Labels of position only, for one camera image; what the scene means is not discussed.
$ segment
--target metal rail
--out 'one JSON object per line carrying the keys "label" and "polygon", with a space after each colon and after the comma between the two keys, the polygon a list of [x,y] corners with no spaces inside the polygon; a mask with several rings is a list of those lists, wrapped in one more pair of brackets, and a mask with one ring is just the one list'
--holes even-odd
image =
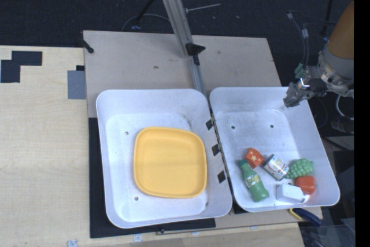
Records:
{"label": "metal rail", "polygon": [[163,3],[176,39],[179,42],[184,54],[189,57],[194,87],[196,90],[203,93],[204,96],[206,96],[198,55],[196,53],[191,56],[187,50],[187,45],[193,45],[193,37],[191,36],[182,0],[163,0]]}

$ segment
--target tin can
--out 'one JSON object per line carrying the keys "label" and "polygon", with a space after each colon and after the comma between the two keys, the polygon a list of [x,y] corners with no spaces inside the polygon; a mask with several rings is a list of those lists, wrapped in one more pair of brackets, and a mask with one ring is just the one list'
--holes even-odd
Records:
{"label": "tin can", "polygon": [[282,180],[289,171],[289,166],[281,159],[271,155],[263,165],[264,169],[274,176],[277,180]]}

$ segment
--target white sticker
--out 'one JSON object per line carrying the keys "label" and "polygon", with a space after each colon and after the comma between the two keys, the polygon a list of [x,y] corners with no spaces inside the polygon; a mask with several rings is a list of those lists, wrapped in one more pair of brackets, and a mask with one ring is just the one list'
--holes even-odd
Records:
{"label": "white sticker", "polygon": [[77,239],[72,239],[67,242],[68,247],[77,247]]}
{"label": "white sticker", "polygon": [[135,234],[134,235],[134,242],[142,242],[143,239],[141,237],[141,234]]}

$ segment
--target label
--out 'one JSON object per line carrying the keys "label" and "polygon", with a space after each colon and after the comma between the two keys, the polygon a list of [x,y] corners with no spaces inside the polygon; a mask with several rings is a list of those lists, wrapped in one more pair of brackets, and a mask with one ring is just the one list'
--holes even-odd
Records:
{"label": "label", "polygon": [[250,189],[252,186],[260,182],[260,178],[258,177],[257,174],[255,174],[255,175],[247,177],[244,181],[248,189]]}
{"label": "label", "polygon": [[282,180],[289,171],[289,166],[274,155],[272,155],[268,159],[268,161],[264,165],[264,168],[277,180]]}

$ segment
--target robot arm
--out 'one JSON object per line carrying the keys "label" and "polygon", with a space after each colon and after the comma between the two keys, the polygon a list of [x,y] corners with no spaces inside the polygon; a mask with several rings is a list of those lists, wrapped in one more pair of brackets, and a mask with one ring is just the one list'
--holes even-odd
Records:
{"label": "robot arm", "polygon": [[290,83],[284,98],[286,107],[304,99],[322,97],[331,91],[354,98],[354,0],[344,10],[316,66],[300,69],[301,77]]}

